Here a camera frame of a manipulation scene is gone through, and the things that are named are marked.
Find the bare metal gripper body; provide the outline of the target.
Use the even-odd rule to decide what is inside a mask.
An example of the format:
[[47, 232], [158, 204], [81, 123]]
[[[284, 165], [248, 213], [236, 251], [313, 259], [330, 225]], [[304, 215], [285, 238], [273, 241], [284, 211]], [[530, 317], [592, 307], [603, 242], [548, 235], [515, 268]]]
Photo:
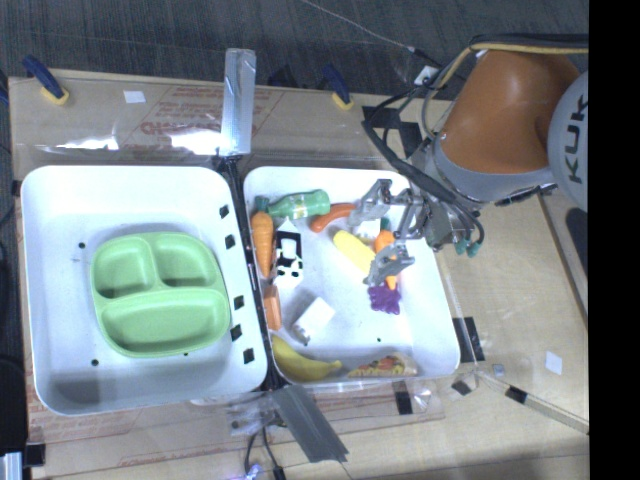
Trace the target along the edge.
[[392, 197], [392, 204], [404, 208], [394, 231], [397, 243], [424, 239], [435, 252], [450, 244], [457, 253], [477, 253], [483, 245], [478, 216], [456, 201], [405, 189]]

